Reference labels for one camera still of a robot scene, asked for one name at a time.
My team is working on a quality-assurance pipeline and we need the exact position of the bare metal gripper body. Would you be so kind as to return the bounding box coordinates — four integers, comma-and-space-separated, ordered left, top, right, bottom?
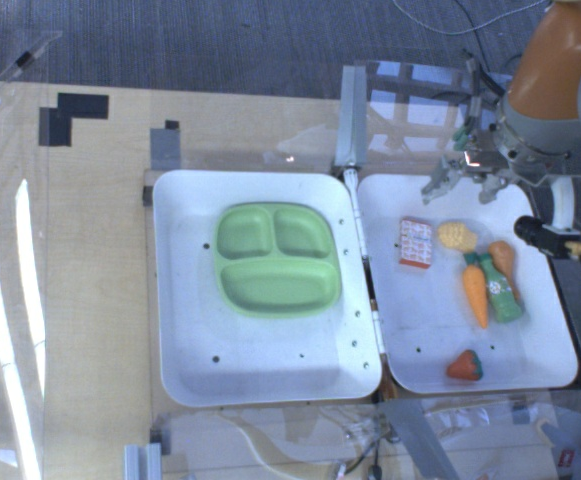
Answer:
462, 120, 574, 189

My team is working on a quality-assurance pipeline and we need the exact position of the yellow corn cob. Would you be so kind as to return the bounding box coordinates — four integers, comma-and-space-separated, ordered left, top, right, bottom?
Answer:
436, 220, 479, 255

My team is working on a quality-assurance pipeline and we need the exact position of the orange and white carton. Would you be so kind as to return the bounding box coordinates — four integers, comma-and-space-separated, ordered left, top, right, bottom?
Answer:
397, 215, 434, 270

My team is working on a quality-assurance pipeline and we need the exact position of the orange-brown chicken drumstick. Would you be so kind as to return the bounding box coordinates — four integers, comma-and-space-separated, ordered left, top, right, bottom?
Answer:
486, 239, 522, 302

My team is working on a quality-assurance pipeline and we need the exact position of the orange carrot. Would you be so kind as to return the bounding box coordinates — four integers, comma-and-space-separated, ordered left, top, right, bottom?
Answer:
461, 252, 492, 331

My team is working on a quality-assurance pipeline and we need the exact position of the green bottle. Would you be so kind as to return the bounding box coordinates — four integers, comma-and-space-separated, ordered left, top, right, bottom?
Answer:
478, 252, 526, 325

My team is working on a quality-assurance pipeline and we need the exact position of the white plastic tray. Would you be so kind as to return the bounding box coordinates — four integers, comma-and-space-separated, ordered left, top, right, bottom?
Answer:
151, 169, 384, 409
356, 172, 581, 396

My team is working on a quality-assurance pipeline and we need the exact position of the red strawberry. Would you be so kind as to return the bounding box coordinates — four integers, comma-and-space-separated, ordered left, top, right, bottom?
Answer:
445, 348, 485, 383

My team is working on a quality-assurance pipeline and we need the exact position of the green divided plate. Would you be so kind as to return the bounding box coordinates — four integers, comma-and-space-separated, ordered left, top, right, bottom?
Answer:
212, 202, 344, 320

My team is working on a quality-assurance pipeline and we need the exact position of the black cylinder on white bracket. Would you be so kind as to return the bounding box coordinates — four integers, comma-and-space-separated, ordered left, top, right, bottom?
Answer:
513, 175, 581, 260

